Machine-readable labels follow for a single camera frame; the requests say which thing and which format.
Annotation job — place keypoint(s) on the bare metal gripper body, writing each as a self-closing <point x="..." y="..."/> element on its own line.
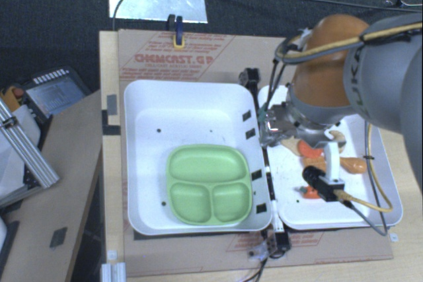
<point x="281" y="123"/>

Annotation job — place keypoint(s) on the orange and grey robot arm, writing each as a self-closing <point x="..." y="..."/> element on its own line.
<point x="380" y="82"/>

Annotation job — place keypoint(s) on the pale tan biscuit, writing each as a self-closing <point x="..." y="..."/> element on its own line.
<point x="291" y="144"/>

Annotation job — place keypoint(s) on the orange pizza slice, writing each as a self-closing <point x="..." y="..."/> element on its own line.
<point x="309" y="150"/>

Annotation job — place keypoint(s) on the tan croissant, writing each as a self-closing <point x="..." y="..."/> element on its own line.
<point x="314" y="163"/>

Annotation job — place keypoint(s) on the tan curved pastry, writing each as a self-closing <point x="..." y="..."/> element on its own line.
<point x="338" y="137"/>

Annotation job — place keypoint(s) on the thin black and white rod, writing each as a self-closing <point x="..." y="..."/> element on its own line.
<point x="271" y="188"/>

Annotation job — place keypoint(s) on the orange carrot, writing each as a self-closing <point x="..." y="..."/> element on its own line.
<point x="310" y="193"/>

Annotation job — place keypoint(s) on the tan bread roll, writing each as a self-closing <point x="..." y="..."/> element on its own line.
<point x="355" y="165"/>

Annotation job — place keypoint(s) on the green divided plate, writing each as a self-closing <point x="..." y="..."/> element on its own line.
<point x="208" y="181"/>

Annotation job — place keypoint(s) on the white plastic tray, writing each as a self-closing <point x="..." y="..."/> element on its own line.
<point x="185" y="115"/>
<point x="317" y="214"/>

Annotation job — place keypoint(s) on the brown cardboard board red print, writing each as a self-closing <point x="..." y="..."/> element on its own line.
<point x="198" y="254"/>

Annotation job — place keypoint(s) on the black cylinder on white bracket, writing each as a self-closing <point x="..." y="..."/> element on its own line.
<point x="322" y="186"/>

